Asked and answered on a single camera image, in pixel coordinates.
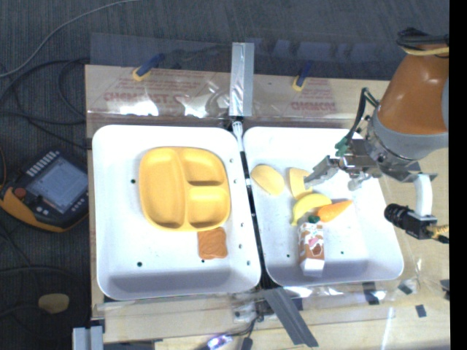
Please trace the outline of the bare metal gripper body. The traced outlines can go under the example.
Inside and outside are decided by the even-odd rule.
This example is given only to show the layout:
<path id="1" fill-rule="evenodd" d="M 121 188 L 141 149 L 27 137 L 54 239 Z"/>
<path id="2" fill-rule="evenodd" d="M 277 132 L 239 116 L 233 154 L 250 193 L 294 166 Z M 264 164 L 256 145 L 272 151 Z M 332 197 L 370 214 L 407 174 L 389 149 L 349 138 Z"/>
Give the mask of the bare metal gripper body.
<path id="1" fill-rule="evenodd" d="M 349 131 L 336 145 L 339 167 L 352 178 L 388 175 L 411 179 L 420 166 L 420 140 L 389 130 L 368 130 L 361 137 Z"/>

